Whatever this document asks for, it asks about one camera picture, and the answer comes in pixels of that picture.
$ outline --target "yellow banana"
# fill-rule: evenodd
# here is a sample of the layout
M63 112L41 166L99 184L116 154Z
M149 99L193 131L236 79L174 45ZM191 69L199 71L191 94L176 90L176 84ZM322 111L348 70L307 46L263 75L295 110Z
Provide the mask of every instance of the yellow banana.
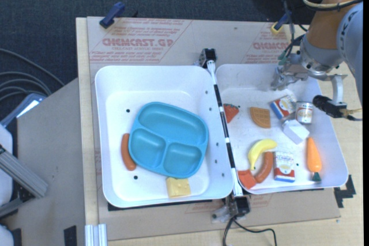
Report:
M256 142L248 151L248 160L250 162L250 170L255 169L255 162L259 156L267 150L274 149L277 146L277 142L270 138L262 139Z

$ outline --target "waffle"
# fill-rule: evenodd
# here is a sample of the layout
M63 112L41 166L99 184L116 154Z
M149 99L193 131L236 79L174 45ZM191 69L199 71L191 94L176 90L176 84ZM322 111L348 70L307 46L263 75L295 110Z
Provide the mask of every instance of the waffle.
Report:
M270 112L268 109L250 107L252 120L260 127L270 128Z

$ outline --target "blue bowl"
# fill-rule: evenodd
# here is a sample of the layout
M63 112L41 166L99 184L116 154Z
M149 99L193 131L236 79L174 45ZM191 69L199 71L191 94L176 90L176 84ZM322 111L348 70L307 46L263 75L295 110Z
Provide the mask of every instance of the blue bowl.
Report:
M208 140L208 127L199 116L174 105L152 102L138 112L128 148L137 165L184 179L199 170Z

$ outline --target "robotic hand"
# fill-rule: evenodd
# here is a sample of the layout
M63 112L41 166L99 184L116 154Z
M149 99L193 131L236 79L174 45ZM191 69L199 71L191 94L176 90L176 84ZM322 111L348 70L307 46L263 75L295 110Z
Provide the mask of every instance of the robotic hand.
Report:
M308 31L290 44L291 48L299 45L299 51L292 54L290 48L283 56L271 87L285 89L288 84L306 80L308 76L331 81L333 99L316 96L313 104L331 117L354 120L347 105L342 103L342 79L346 75L328 73L345 62L356 80L363 106L363 0L323 0L320 4L303 1L317 12Z

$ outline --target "yellow sponge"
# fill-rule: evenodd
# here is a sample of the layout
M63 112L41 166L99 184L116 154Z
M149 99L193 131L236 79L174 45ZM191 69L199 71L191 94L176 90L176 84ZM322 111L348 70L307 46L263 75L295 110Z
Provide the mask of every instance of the yellow sponge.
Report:
M168 177L166 182L169 198L191 195L189 179Z

